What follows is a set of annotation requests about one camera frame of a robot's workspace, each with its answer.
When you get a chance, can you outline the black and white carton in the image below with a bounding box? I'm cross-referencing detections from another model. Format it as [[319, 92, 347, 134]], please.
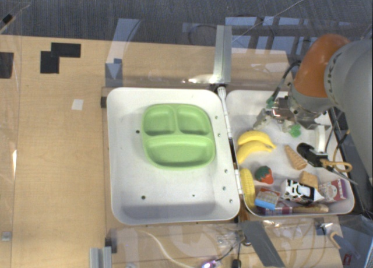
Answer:
[[280, 178, 325, 204]]

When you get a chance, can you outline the tan bread stick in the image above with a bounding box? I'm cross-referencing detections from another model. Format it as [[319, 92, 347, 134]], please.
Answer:
[[292, 204, 330, 214]]

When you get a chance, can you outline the green divided plate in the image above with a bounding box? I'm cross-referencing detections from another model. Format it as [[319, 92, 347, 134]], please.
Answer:
[[141, 103, 217, 171]]

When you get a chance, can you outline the yellow banana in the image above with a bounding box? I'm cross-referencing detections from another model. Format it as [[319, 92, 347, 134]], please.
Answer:
[[237, 130, 277, 150], [236, 140, 275, 164]]

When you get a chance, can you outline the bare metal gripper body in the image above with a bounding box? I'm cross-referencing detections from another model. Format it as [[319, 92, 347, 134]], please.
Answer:
[[270, 97, 332, 131]]

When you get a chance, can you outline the red and blue box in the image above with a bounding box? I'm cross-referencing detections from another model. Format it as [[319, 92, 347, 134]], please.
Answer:
[[254, 188, 281, 211]]

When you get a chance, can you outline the dark red packet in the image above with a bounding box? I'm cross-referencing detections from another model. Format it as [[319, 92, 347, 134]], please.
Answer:
[[256, 204, 294, 216]]

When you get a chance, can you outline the tan waffle cone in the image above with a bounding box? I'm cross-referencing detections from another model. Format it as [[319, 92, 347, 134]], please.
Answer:
[[284, 144, 308, 171]]

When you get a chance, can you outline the tan biscuit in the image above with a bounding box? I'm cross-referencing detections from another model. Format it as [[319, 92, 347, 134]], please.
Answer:
[[298, 170, 319, 189]]

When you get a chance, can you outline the yellow corn cob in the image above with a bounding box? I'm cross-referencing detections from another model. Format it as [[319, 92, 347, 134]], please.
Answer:
[[239, 168, 257, 210]]

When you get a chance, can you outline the red strawberry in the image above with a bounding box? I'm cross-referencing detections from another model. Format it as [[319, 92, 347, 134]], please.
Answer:
[[254, 165, 275, 185]]

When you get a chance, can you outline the pink carton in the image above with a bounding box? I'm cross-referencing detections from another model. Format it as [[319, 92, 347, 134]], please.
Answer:
[[318, 178, 349, 203]]

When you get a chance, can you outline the pale wood board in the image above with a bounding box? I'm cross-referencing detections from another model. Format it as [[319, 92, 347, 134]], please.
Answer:
[[0, 34, 365, 268]]

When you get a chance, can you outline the white plastic tray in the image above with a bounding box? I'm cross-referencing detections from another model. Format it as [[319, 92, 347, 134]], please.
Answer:
[[226, 89, 356, 218], [105, 87, 242, 227]]

